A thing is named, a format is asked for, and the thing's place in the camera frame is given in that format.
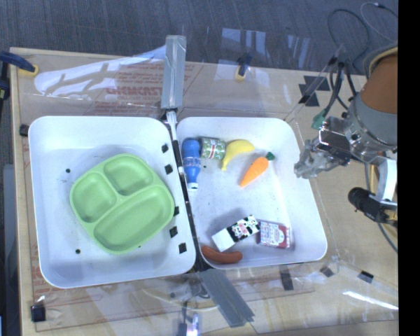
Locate blue bottle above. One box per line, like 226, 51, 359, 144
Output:
181, 137, 202, 191

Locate orange carrot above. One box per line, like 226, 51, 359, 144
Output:
239, 151, 277, 188

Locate brown sausage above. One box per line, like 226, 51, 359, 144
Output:
200, 244, 244, 265

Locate black cylinder on white bracket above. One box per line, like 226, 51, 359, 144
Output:
347, 155, 398, 224

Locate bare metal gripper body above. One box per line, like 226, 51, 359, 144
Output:
316, 115, 398, 166

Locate white plastic tray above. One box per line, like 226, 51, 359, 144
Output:
175, 116, 328, 270
27, 115, 197, 290

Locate red carton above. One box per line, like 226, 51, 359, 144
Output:
255, 219, 293, 250

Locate green divided plate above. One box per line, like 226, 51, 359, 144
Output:
69, 153, 176, 256

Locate yellow banana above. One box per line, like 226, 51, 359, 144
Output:
220, 139, 256, 172

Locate brown cardboard board red print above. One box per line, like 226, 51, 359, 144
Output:
16, 57, 399, 333

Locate green can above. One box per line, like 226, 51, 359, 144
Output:
199, 136, 228, 161

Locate white black-patterned carton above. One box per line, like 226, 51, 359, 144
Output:
211, 214, 261, 253

